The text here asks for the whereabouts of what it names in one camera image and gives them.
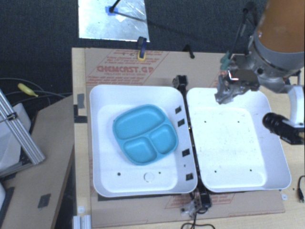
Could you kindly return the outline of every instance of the white plastic box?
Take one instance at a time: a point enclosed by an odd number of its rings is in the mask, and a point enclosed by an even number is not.
[[[187,94],[204,185],[213,192],[283,189],[291,176],[279,137],[262,124],[270,112],[261,92],[219,105],[213,88]],[[112,132],[114,119],[143,104],[161,108],[178,135],[168,156],[146,166],[130,162]],[[172,87],[98,85],[90,92],[93,183],[104,197],[181,194],[198,183],[181,93]]]

